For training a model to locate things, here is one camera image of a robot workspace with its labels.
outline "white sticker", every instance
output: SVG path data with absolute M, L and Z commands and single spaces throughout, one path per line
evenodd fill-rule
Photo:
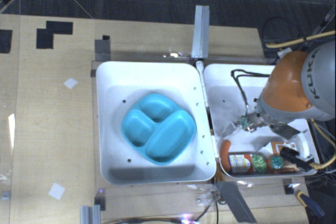
M 66 82 L 64 82 L 64 85 L 69 89 L 72 89 L 77 83 L 78 83 L 77 80 L 70 78 Z
M 64 193 L 64 190 L 65 187 L 62 187 L 60 184 L 54 183 L 49 191 L 49 195 L 57 200 L 60 200 Z

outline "table surface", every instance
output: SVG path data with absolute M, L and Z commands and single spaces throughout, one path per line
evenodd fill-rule
M 36 49 L 36 29 L 46 28 L 48 20 L 73 22 L 73 34 L 54 35 L 54 49 Z M 0 15 L 0 29 L 13 30 L 11 53 L 0 54 L 0 83 L 13 89 L 0 101 L 11 109 L 0 110 L 0 116 L 2 120 L 16 115 L 14 151 L 8 149 L 8 141 L 1 145 L 0 169 L 12 169 L 11 188 L 6 186 L 12 196 L 1 200 L 1 224 L 79 223 L 81 206 L 92 206 L 96 194 L 90 77 L 95 39 L 110 36 L 116 57 L 148 53 L 162 60 L 172 52 L 187 57 L 193 26 Z M 250 28 L 211 26 L 209 54 L 263 62 L 258 31 Z M 64 85 L 70 78 L 78 81 L 72 89 Z M 293 179 L 307 192 L 304 182 Z M 60 200 L 48 195 L 54 183 L 65 187 Z M 308 223 L 305 209 L 294 195 L 285 195 L 279 179 L 258 179 L 240 191 L 259 223 Z M 110 218 L 181 214 L 176 208 L 198 215 L 204 209 L 195 206 L 195 192 L 185 184 L 111 186 L 108 192 L 111 209 L 102 212 L 103 223 Z M 216 222 L 214 210 L 210 208 L 202 223 Z M 219 223 L 236 223 L 227 205 L 219 210 Z

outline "blue plate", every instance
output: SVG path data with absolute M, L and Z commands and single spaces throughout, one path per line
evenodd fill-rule
M 175 160 L 196 134 L 193 117 L 171 99 L 151 93 L 138 101 L 122 121 L 126 141 L 158 165 Z

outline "yellow cable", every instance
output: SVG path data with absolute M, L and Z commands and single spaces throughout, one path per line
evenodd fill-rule
M 335 33 L 336 33 L 335 30 L 333 30 L 333 31 L 329 31 L 329 32 L 325 32 L 325 33 L 309 36 L 309 37 L 306 37 L 306 38 L 295 39 L 295 40 L 292 40 L 292 41 L 289 41 L 289 42 L 285 42 L 285 43 L 280 43 L 280 44 L 267 43 L 266 47 L 267 48 L 272 48 L 272 49 L 278 49 L 278 48 L 288 47 L 288 46 L 292 46 L 292 45 L 295 45 L 295 44 L 298 44 L 298 43 L 303 43 L 303 42 L 306 42 L 306 41 L 311 41 L 311 40 L 314 40 L 314 39 L 318 39 L 318 38 L 321 38 L 321 37 L 332 36 L 332 35 L 335 35 Z
M 336 149 L 336 145 L 335 142 L 333 140 L 331 140 L 325 133 L 324 131 L 322 131 L 319 126 L 317 125 L 317 123 L 315 122 L 315 120 L 311 119 L 312 124 L 314 125 L 314 127 L 316 128 L 316 130 L 330 143 L 334 146 L 334 148 Z M 334 161 L 336 160 L 336 153 L 332 156 L 332 158 L 330 160 L 328 160 L 326 163 L 324 164 L 318 164 L 318 163 L 311 163 L 310 166 L 315 169 L 315 170 L 320 170 L 320 169 L 324 169 L 327 166 L 329 166 L 330 164 L 332 164 Z

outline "orange object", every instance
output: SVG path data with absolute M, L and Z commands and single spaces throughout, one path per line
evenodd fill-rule
M 262 93 L 269 106 L 288 112 L 301 112 L 313 107 L 301 84 L 302 66 L 307 56 L 306 52 L 293 51 L 278 62 Z
M 231 171 L 231 165 L 229 162 L 229 149 L 231 147 L 231 141 L 230 140 L 224 140 L 224 142 L 221 145 L 221 149 L 219 151 L 220 156 L 220 163 L 222 164 L 223 169 L 225 172 L 229 173 Z

